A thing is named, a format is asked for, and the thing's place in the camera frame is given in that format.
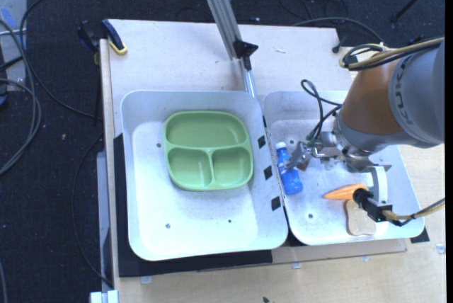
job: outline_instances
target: table top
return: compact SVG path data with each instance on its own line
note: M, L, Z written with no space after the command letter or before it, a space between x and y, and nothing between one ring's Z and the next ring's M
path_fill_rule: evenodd
M155 275L149 284L142 284L140 278L120 278L111 154L113 138L121 133L122 97L136 89L242 90L243 86L239 67L228 59L215 24L111 23L129 50L116 55L101 40L113 281L120 303L362 302L364 298L446 302L445 210L425 217L430 240L416 244L407 239L380 245L288 246L273 251L272 265ZM301 79L312 80L319 90L348 89L350 75L331 52L338 44L334 29L255 25L240 29L245 41L260 47L251 58L258 99L272 91L300 90ZM143 72L143 63L150 72ZM399 148L420 206L443 198L445 146Z

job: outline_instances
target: green divided plate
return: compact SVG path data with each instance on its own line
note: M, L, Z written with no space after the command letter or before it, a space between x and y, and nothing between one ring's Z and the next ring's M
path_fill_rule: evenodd
M173 114L164 125L164 150L171 180L186 190L226 190L253 174L246 126L231 113L192 110Z

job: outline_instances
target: dark carpet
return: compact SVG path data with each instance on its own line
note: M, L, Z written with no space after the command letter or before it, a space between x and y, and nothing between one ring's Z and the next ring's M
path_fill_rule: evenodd
M32 6L38 0L28 0ZM391 17L410 0L233 0L239 23L337 28L345 45L384 41L389 47L445 34L445 0L417 0L395 25ZM27 20L27 50L35 73L58 104L36 82L42 106L38 135L18 163L0 176L0 259L10 303L87 302L101 289L76 243L99 268L98 142L74 178L88 148L102 132L96 111L99 68L79 42L77 28L88 21L102 36L100 21L125 18L156 21L211 21L205 0L42 0ZM364 23L365 28L353 19ZM30 125L31 98L10 93L0 110L0 165L23 143ZM96 116L102 117L99 110Z

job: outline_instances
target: black connector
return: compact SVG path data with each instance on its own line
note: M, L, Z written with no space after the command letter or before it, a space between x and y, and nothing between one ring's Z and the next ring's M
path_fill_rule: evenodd
M355 203L359 205L360 208L364 209L368 216L375 222L383 222L387 221L385 215L382 213L385 210L390 210L391 205L375 205L374 201L372 200L373 194L364 188L357 189L354 194L352 195Z

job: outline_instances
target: blue object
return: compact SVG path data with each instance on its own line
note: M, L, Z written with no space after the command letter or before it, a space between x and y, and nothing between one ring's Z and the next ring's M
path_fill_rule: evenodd
M285 168L285 162L289 159L289 154L284 142L277 143L275 147L277 148L278 155L278 173L280 175L280 180L283 183L285 194L296 195L304 189L304 186L299 178L299 170L296 166L292 168Z

